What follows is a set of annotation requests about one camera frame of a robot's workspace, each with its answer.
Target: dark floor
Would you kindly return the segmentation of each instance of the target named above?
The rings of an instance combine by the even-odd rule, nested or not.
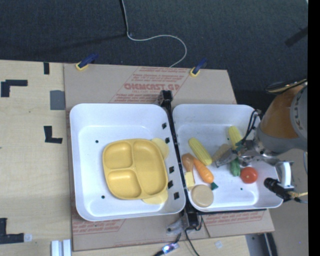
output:
[[[265,86],[307,76],[306,0],[124,0],[133,38],[179,37],[187,55],[175,67],[228,70],[239,104],[263,112]],[[169,67],[184,55],[176,39],[126,37],[121,0],[0,0],[0,59]]]

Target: yellow plate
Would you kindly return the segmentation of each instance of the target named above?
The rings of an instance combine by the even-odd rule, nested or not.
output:
[[[163,155],[150,140],[112,142],[103,150],[102,163],[109,190],[119,199],[147,199],[167,189]]]
[[[153,138],[151,141],[154,142],[159,147],[162,157],[165,160],[169,155],[168,144],[161,138]]]
[[[166,189],[165,191],[161,192],[160,194],[158,194],[156,196],[144,198],[142,200],[148,205],[160,205],[160,204],[163,204],[167,201],[168,196],[169,196],[168,190]]]

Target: toy carrot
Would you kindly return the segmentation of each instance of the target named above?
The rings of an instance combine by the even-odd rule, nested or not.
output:
[[[196,170],[198,171],[201,179],[205,182],[205,183],[213,183],[214,182],[214,175],[212,174],[212,172],[198,159],[196,159],[195,157],[193,158],[193,163],[194,163],[194,167],[196,168]]]

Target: red tomato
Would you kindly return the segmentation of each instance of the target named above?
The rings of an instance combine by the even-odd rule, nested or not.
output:
[[[247,166],[241,170],[240,178],[244,183],[254,183],[258,179],[258,172],[255,168]]]

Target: cardboard box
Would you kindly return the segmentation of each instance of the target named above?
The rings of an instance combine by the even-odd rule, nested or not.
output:
[[[154,103],[161,90],[173,94],[172,108],[180,104],[236,104],[226,70],[203,69],[197,77],[188,68],[90,64],[78,71],[64,64],[73,250],[92,250],[139,244],[169,243],[176,239],[166,227],[179,214],[90,222],[75,207],[69,113],[81,103]],[[268,210],[206,214],[191,239],[205,239],[274,231]]]

